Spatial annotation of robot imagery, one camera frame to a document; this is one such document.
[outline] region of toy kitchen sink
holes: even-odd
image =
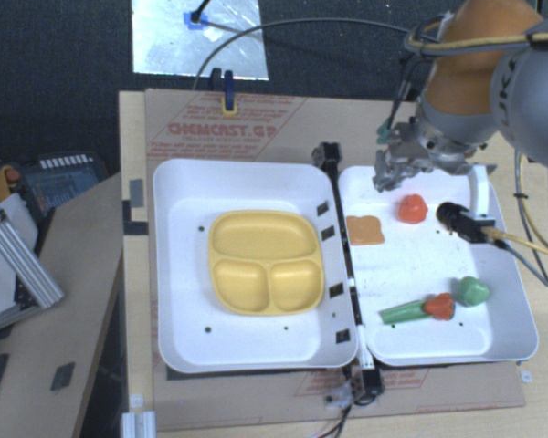
[[[336,368],[362,352],[398,367],[531,357],[538,336],[513,257],[452,235],[435,216],[444,202],[469,207],[467,176],[434,171],[379,193],[373,175],[347,168],[333,190],[308,164],[163,162],[153,199],[165,363],[203,373]],[[413,193],[428,208],[419,224],[397,216]],[[503,228],[490,185],[488,215]],[[377,218],[385,240],[346,240],[346,259],[350,216]],[[386,308],[454,294],[465,276],[487,284],[485,303],[457,304],[450,321],[382,321]]]

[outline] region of yellow tube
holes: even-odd
[[[455,13],[443,42],[515,36],[543,19],[524,0],[467,0]],[[453,115],[490,113],[490,80],[502,50],[439,58],[425,86],[427,101]]]

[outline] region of yellow plate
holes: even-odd
[[[209,233],[209,266],[217,297],[236,313],[293,315],[321,302],[321,246],[298,214],[221,214]]]

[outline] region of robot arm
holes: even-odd
[[[393,190],[405,178],[435,167],[466,174],[466,159],[496,132],[518,151],[548,167],[548,20],[523,0],[468,0],[444,29],[443,42],[529,35],[506,50],[461,51],[438,58],[416,116],[398,123],[378,151],[374,186]]]

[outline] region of metal sheet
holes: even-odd
[[[136,73],[196,75],[209,53],[234,35],[212,26],[187,25],[184,15],[203,0],[132,0],[133,70]],[[232,28],[260,24],[258,0],[212,0],[202,19]],[[215,56],[205,69],[231,69],[235,78],[268,79],[261,31],[242,37]]]

